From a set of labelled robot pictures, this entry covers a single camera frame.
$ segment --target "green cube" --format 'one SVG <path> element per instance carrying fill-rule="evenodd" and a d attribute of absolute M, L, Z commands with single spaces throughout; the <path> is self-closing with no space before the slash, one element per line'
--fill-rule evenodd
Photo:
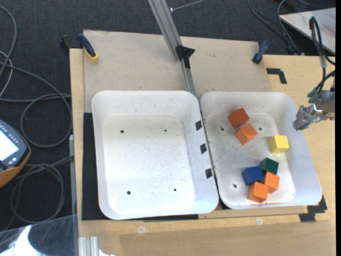
<path fill-rule="evenodd" d="M 265 158 L 260 162 L 259 166 L 261 167 L 263 173 L 270 172 L 277 175 L 278 162 L 270 158 Z"/>

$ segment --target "black floor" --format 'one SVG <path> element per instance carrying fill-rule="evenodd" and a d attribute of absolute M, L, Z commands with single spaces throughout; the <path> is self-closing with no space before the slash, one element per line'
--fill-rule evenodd
<path fill-rule="evenodd" d="M 199 0 L 166 0 L 179 7 Z M 335 6 L 335 0 L 304 0 L 319 4 L 307 6 L 291 1 L 295 11 L 316 10 Z M 256 9 L 273 22 L 277 22 L 278 2 L 274 0 L 251 0 Z M 0 0 L 0 6 L 13 14 L 18 34 L 11 60 L 16 67 L 35 73 L 50 82 L 60 92 L 70 94 L 68 58 L 62 53 L 59 41 L 67 34 L 71 44 L 79 46 L 77 34 L 82 29 L 127 31 L 133 33 L 160 34 L 147 0 Z M 294 12 L 283 6 L 280 13 Z M 250 10 L 247 0 L 204 0 L 193 6 L 174 11 L 178 32 L 181 36 L 232 39 L 270 43 L 267 54 L 288 54 L 285 41 L 259 21 Z M 276 25 L 269 23 L 277 33 Z M 288 29 L 300 52 L 317 55 L 312 42 L 293 29 Z M 14 36 L 11 18 L 0 10 L 0 51 L 8 53 Z M 0 92 L 9 71 L 0 77 Z M 31 76 L 14 71 L 2 99 L 35 99 L 54 93 L 50 87 Z M 22 113 L 27 103 L 5 102 L 0 99 L 0 118 L 20 132 Z M 60 99 L 34 104 L 23 116 L 26 135 L 33 142 L 52 145 L 69 134 L 70 116 Z M 69 156 L 68 140 L 53 148 L 42 148 L 31 143 L 32 156 L 29 164 L 52 164 Z M 59 165 L 64 185 L 65 200 L 55 217 L 71 214 L 69 164 Z M 56 212 L 61 186 L 57 178 L 45 170 L 27 178 L 21 188 L 20 198 L 12 198 L 12 206 L 18 216 L 30 221 L 47 219 Z M 19 183 L 15 179 L 0 188 L 0 230 L 9 225 L 13 217 L 11 195 Z M 27 225 L 14 217 L 7 228 Z"/>

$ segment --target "wooden table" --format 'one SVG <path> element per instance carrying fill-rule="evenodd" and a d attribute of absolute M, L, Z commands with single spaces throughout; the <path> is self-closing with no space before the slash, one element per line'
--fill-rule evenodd
<path fill-rule="evenodd" d="M 82 211 L 83 58 L 83 50 L 70 50 L 78 214 Z M 265 55 L 262 63 L 265 68 L 280 68 L 288 82 L 281 84 L 278 75 L 268 75 L 272 91 L 288 94 L 297 109 L 308 105 L 307 92 L 322 78 L 318 57 Z M 81 221 L 79 216 L 79 236 L 98 236 L 101 250 L 116 256 L 335 255 L 335 121 L 312 124 L 304 135 L 328 207 L 315 215 L 317 222 L 300 221 L 298 213 L 307 213 L 307 206 L 221 210 L 185 221 Z"/>

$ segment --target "yellow cube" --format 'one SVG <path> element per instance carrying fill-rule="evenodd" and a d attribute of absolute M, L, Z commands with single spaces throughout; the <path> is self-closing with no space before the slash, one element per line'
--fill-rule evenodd
<path fill-rule="evenodd" d="M 289 142 L 286 135 L 274 135 L 269 139 L 270 152 L 273 154 L 282 154 L 288 150 Z"/>

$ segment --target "orange cube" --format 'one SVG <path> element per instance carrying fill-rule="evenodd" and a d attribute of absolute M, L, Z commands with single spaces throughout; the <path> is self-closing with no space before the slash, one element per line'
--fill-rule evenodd
<path fill-rule="evenodd" d="M 263 184 L 269 187 L 269 194 L 273 193 L 278 189 L 280 177 L 271 172 L 266 172 L 264 176 Z"/>
<path fill-rule="evenodd" d="M 254 138 L 256 134 L 257 131 L 248 123 L 238 130 L 236 137 L 239 139 L 240 143 L 244 145 L 246 142 Z"/>
<path fill-rule="evenodd" d="M 245 124 L 249 120 L 249 116 L 246 114 L 243 108 L 233 111 L 228 116 L 233 128 L 237 128 Z"/>
<path fill-rule="evenodd" d="M 269 187 L 265 184 L 260 182 L 254 182 L 252 185 L 249 186 L 249 194 L 247 199 L 261 203 L 267 199 L 267 194 L 269 192 Z"/>

